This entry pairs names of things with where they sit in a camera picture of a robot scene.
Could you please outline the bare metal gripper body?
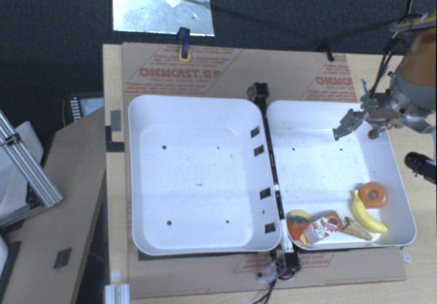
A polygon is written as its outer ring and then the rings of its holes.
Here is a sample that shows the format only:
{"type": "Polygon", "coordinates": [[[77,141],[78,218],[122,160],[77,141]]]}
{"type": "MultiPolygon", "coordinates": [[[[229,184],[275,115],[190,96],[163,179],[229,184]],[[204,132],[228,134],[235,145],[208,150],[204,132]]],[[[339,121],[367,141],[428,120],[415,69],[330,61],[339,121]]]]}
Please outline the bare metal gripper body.
{"type": "Polygon", "coordinates": [[[417,133],[430,133],[431,124],[426,122],[430,110],[423,109],[395,90],[385,93],[367,92],[361,97],[364,120],[371,125],[385,125],[387,130],[407,127],[417,133]]]}

